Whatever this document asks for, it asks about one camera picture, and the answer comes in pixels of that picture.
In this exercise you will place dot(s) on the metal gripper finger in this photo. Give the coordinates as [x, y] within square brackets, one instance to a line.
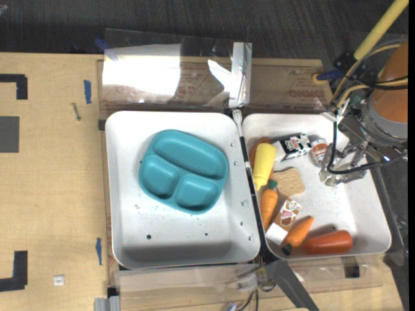
[348, 177]
[327, 164]

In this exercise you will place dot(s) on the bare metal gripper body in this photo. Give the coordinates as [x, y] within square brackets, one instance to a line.
[355, 134]

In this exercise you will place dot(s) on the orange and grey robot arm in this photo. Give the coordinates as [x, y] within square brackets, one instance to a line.
[392, 86]

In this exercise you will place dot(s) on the small white and orange can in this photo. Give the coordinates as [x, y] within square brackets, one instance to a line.
[319, 152]

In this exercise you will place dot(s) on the white plastic tray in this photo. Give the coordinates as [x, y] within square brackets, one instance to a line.
[330, 206]
[181, 238]

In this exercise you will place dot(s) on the black and white carton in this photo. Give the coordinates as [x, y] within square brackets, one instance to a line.
[295, 147]

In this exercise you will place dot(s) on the tan bread slice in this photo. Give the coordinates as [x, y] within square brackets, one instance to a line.
[289, 181]

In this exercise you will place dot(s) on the brown and white carton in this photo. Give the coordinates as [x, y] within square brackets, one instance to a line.
[288, 214]

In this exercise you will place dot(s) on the yellow bottle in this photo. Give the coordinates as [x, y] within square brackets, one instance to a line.
[263, 160]

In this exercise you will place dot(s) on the orange carrot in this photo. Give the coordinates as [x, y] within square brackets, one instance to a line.
[299, 233]
[269, 206]

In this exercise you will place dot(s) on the yellow foam tube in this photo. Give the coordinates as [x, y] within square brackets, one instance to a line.
[382, 23]

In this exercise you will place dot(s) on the blue divided plate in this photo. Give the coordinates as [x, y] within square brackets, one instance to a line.
[181, 170]

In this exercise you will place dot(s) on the small metal screw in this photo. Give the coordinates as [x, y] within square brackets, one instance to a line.
[75, 111]

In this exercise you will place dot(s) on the small white square piece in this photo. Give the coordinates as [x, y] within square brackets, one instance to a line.
[59, 280]

